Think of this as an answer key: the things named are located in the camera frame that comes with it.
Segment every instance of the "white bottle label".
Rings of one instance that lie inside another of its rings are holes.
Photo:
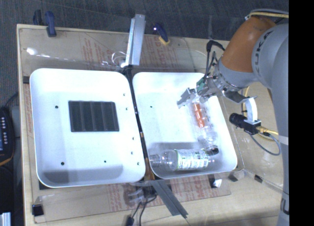
[[[178,155],[177,170],[205,169],[209,156],[203,150],[175,150]]]

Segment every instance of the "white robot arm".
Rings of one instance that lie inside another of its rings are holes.
[[[287,226],[289,225],[288,24],[277,25],[264,16],[266,13],[251,11],[230,40],[212,75],[209,75],[207,70],[204,77],[197,82],[197,87],[187,89],[177,104],[180,108],[188,99],[195,96],[199,97],[201,102],[207,101],[211,96],[224,96],[238,104],[243,102],[249,104],[248,98],[238,92],[256,81],[261,82],[271,92],[284,166],[284,185],[277,226]],[[286,12],[275,13],[288,16]],[[207,47],[208,53],[211,45],[215,45],[214,41],[210,42]],[[260,122],[256,117],[248,114],[248,118],[244,118],[242,124],[236,123],[237,117],[230,117],[230,121],[241,128],[244,124],[245,132],[257,133],[255,128],[260,126]]]

